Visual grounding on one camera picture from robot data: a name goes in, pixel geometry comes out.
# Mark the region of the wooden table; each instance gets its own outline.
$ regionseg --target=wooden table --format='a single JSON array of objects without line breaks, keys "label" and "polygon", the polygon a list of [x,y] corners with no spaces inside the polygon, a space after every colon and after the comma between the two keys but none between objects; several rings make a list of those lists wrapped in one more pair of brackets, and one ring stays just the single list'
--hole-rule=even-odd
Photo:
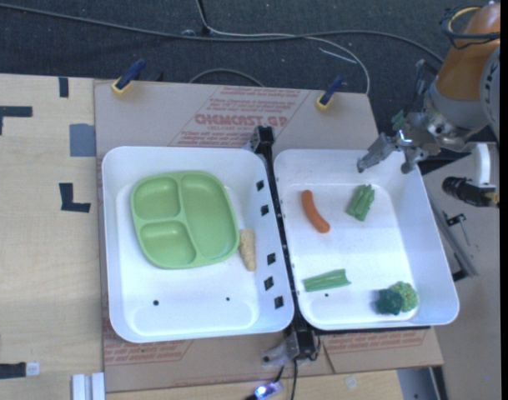
[{"label": "wooden table", "polygon": [[[103,371],[96,158],[71,157],[70,126],[94,125],[93,80],[0,74],[0,363],[36,362],[37,376],[0,379],[0,399],[70,398],[74,374]],[[60,183],[89,212],[61,210]],[[296,399],[402,399],[395,370],[299,377]],[[137,392],[137,398],[246,398],[257,382]],[[285,392],[274,397],[289,398]],[[133,393],[107,399],[133,398]]]}]

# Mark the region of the toy sausage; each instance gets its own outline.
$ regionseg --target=toy sausage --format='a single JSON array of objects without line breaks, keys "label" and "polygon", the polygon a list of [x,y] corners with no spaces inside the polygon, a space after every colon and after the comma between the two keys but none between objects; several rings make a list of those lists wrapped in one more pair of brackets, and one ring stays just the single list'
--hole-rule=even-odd
[{"label": "toy sausage", "polygon": [[329,224],[320,216],[319,211],[314,205],[313,193],[310,190],[304,190],[302,192],[302,207],[304,208],[307,218],[319,232],[327,233],[329,231]]}]

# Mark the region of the green plate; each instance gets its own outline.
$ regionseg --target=green plate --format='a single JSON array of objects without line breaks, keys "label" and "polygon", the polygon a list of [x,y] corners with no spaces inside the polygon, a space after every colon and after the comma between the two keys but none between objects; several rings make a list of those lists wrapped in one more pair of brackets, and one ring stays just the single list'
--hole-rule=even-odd
[{"label": "green plate", "polygon": [[239,246],[228,194],[207,172],[168,172],[137,182],[131,212],[144,256],[161,268],[219,263]]}]

